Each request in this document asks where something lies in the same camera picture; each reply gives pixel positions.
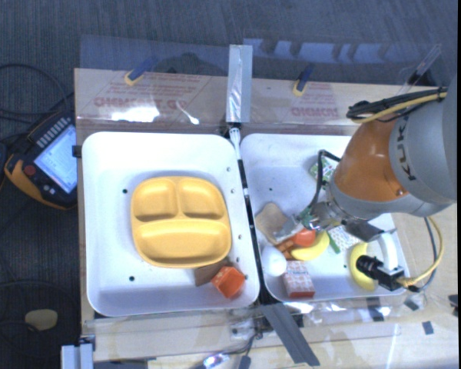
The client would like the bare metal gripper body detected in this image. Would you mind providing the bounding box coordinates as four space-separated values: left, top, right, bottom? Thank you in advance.
305 201 349 231

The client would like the red tomato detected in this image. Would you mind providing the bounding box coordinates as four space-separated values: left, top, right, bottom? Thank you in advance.
293 228 317 247

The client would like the brown toast slice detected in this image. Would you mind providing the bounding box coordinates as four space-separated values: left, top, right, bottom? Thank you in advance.
254 201 294 245

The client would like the white and green packet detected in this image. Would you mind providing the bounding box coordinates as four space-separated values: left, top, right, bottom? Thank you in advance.
327 224 361 254

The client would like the yellow banana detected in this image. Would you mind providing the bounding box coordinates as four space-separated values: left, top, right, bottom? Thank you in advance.
290 229 330 261
349 242 378 292

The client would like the white egg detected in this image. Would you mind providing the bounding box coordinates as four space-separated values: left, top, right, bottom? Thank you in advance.
261 245 288 278

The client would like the green and white carton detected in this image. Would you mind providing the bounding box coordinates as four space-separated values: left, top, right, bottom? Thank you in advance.
309 156 340 181

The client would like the orange printed carton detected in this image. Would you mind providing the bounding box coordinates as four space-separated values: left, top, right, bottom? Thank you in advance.
282 260 317 299

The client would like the white plastic tray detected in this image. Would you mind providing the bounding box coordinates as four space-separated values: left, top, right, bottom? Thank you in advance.
240 132 412 304
81 131 261 317

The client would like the orange cube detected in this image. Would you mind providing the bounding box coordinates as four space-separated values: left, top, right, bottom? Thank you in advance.
211 265 247 299

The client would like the yellow divided plate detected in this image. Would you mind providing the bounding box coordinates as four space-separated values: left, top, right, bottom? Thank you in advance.
130 175 233 270

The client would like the brown cardboard board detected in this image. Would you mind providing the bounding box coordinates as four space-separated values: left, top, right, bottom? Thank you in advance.
73 67 459 362

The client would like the pale yellow oval object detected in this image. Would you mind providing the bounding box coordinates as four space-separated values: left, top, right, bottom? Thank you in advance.
24 308 59 331

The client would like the black cylinder on white bracket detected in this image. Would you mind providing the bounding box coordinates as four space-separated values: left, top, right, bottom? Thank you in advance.
355 231 406 292

